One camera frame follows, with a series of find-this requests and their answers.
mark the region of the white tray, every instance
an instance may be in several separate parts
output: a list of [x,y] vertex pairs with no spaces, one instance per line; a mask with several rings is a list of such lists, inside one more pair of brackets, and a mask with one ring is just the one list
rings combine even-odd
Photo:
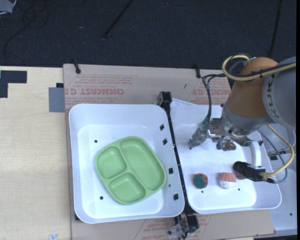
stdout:
[[[189,205],[200,214],[214,214],[244,210],[272,209],[281,203],[281,193],[277,184],[249,179],[237,179],[235,187],[224,189],[219,185],[221,173],[232,173],[236,161],[251,163],[249,147],[236,145],[236,150],[217,150],[216,143],[208,138],[199,146],[189,149],[188,140],[208,113],[207,105],[177,105],[171,109],[171,120],[180,164],[185,181]],[[212,106],[211,118],[220,118],[222,108]],[[255,131],[248,136],[261,140]],[[272,172],[264,146],[261,146],[262,166]],[[193,183],[197,173],[208,176],[208,185],[198,189]]]
[[[80,220],[92,224],[175,217],[182,213],[185,199],[168,117],[161,107],[78,104],[69,112],[69,126],[74,210]],[[162,162],[167,180],[155,194],[138,203],[124,205],[116,202],[103,185],[95,168],[95,158],[103,147],[129,136],[140,137],[149,144]]]

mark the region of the green plate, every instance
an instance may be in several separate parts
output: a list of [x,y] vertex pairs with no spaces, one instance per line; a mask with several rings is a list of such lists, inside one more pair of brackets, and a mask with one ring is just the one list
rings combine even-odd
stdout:
[[156,153],[136,136],[121,138],[100,150],[95,168],[112,197],[123,205],[148,198],[167,180]]

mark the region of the small toy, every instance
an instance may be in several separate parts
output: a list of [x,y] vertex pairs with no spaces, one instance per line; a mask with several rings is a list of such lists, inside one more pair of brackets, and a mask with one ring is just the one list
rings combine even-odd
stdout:
[[224,189],[231,189],[236,185],[236,181],[236,176],[228,172],[223,172],[219,179],[220,186]]
[[193,178],[193,184],[198,189],[203,189],[208,185],[208,176],[203,173],[197,173]]

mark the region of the yellow cable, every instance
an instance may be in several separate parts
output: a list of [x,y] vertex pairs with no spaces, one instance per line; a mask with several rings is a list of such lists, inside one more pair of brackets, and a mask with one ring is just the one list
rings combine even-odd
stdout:
[[291,156],[290,156],[288,162],[286,162],[281,168],[275,170],[274,172],[271,172],[271,173],[260,172],[260,175],[264,179],[270,178],[273,175],[275,175],[275,174],[281,172],[282,170],[284,170],[285,168],[287,168],[291,164],[291,162],[293,161],[294,156],[295,156],[295,151],[294,151],[293,147],[290,145],[290,143],[288,141],[286,141],[275,129],[273,129],[271,125],[267,124],[266,126],[268,126],[270,128],[270,130],[273,131],[274,134],[277,135],[290,148],[290,150],[291,150]]
[[227,70],[226,70],[226,64],[230,60],[237,59],[237,58],[246,59],[247,61],[250,60],[250,58],[247,55],[234,55],[234,56],[228,57],[222,64],[222,72],[228,78],[230,78],[232,80],[236,80],[236,81],[249,81],[249,80],[257,79],[257,78],[260,78],[260,77],[265,77],[265,76],[271,75],[273,73],[277,73],[277,72],[284,71],[284,70],[289,70],[289,69],[292,69],[292,68],[296,67],[296,62],[295,62],[295,63],[289,64],[289,65],[286,65],[286,66],[282,66],[282,67],[278,67],[276,69],[273,69],[273,70],[270,70],[268,72],[264,72],[264,73],[261,73],[261,74],[251,75],[251,76],[247,76],[247,77],[238,77],[238,76],[234,76],[234,75],[228,73]]

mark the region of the green plastic tray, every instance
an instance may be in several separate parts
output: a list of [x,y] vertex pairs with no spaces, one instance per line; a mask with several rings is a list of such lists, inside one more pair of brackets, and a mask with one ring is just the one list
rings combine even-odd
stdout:
[[156,153],[136,136],[121,138],[100,150],[95,168],[112,197],[123,205],[148,198],[167,180]]

